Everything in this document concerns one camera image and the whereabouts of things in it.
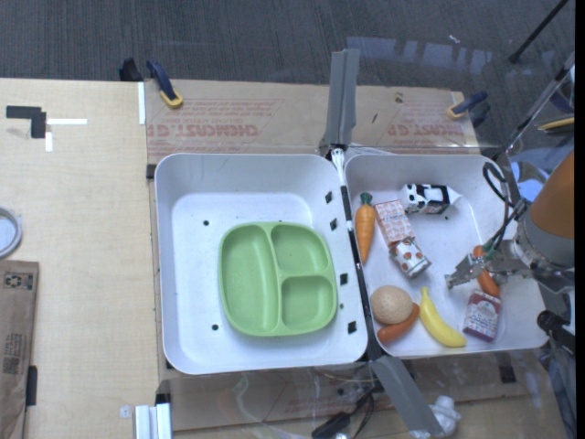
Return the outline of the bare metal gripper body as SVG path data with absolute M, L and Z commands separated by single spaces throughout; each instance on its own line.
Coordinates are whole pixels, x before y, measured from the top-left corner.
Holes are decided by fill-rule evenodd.
M 554 294 L 575 288 L 574 246 L 564 239 L 536 244 L 529 239 L 502 241 L 484 256 L 491 273 L 535 280 Z

